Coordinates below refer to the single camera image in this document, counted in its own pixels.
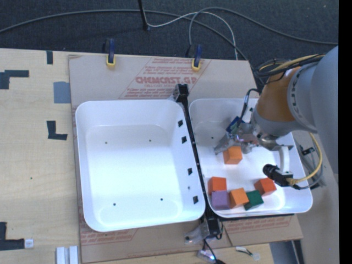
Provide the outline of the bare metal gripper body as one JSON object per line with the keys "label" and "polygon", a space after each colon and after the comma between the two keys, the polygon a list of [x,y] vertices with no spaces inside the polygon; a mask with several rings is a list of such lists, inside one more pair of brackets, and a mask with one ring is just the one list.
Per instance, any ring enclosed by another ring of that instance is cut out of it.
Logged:
{"label": "bare metal gripper body", "polygon": [[241,146],[242,142],[258,142],[258,147],[264,147],[269,151],[278,151],[281,145],[277,143],[277,136],[265,133],[257,125],[240,124],[232,129],[236,143]]}

